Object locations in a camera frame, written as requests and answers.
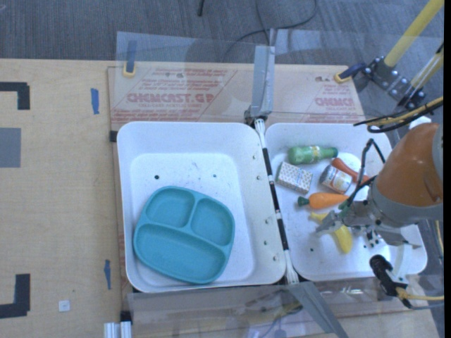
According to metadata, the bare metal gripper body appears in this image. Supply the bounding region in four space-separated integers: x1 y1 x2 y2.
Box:
337 199 381 231

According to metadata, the orange carrot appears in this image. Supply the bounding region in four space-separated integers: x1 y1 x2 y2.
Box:
297 192 350 211

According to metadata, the yellow banana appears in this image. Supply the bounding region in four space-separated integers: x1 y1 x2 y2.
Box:
309 211 354 255

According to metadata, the white plastic tray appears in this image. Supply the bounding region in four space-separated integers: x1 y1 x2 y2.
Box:
116 120 288 294
264 122 428 283

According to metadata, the small white labelled can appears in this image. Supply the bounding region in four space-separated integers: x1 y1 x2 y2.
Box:
319 164 354 194

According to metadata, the orange brown sausage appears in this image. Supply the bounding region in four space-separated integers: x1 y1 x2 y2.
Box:
330 157 371 186

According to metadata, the white patterned carton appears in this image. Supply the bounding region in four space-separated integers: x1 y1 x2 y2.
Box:
274 161 314 195

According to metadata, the green plastic bottle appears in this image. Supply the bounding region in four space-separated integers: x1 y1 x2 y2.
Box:
287 145 340 166

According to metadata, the teal divided plate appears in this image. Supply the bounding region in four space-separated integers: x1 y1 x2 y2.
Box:
132 185 237 286

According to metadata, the brown cardboard board red print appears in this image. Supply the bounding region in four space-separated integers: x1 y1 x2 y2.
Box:
106 63 435 317

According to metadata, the black cylinder on white bracket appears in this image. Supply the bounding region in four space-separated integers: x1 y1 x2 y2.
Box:
369 240 411 298

